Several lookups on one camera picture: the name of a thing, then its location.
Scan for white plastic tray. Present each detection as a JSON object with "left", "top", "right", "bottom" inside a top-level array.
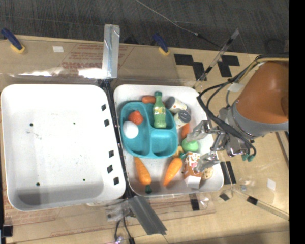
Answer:
[
  {"left": 113, "top": 84, "right": 225, "bottom": 197},
  {"left": 0, "top": 83, "right": 127, "bottom": 211}
]

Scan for white toy egg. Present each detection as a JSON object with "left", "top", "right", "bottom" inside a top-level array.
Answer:
[{"left": 123, "top": 120, "right": 139, "bottom": 139}]

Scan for red toy tomato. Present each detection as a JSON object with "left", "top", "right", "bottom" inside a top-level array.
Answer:
[{"left": 128, "top": 110, "right": 144, "bottom": 126}]

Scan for brown cardboard board red print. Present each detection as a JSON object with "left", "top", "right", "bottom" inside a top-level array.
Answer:
[{"left": 0, "top": 34, "right": 217, "bottom": 241}]

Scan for white and orange carton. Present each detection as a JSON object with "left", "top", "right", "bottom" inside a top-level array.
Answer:
[{"left": 182, "top": 151, "right": 203, "bottom": 190}]

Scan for green toy pear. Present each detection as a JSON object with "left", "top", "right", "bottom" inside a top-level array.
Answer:
[{"left": 181, "top": 137, "right": 199, "bottom": 153}]

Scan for brown toy biscuit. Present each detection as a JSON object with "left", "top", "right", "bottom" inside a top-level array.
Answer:
[{"left": 201, "top": 166, "right": 215, "bottom": 180}]

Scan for small white can grey lid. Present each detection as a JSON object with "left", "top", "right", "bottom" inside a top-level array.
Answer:
[{"left": 173, "top": 110, "right": 192, "bottom": 130}]

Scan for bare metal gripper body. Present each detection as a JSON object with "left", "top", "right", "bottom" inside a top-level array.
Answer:
[{"left": 208, "top": 106, "right": 249, "bottom": 158}]

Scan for green plastic bottle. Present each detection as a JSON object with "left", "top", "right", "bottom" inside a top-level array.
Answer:
[{"left": 152, "top": 90, "right": 168, "bottom": 129}]

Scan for small orange toy carrot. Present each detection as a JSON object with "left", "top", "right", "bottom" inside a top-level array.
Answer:
[{"left": 180, "top": 123, "right": 191, "bottom": 140}]

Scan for blue divided plate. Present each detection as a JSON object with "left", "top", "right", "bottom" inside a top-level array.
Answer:
[{"left": 119, "top": 100, "right": 179, "bottom": 160}]

